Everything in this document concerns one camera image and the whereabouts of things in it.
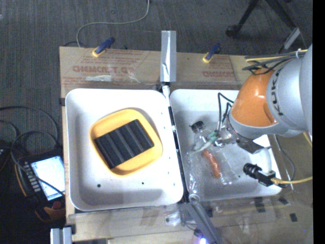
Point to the black cylinder on white bracket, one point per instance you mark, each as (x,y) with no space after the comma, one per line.
(256,171)

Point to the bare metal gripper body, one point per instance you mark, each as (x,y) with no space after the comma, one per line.
(226,137)

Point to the black ribbed block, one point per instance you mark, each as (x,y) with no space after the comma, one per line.
(124,142)

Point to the white plastic tray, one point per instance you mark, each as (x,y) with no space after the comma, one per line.
(193,103)
(83,141)

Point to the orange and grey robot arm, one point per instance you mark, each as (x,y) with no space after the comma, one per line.
(256,103)

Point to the brown cardboard board red print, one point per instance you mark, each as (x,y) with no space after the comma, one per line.
(106,68)

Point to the clear plastic bottle black cap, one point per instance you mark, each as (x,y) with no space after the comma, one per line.
(200,133)

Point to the orange sausage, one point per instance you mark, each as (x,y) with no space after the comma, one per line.
(213,163)

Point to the yellow plate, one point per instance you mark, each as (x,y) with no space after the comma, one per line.
(149,156)

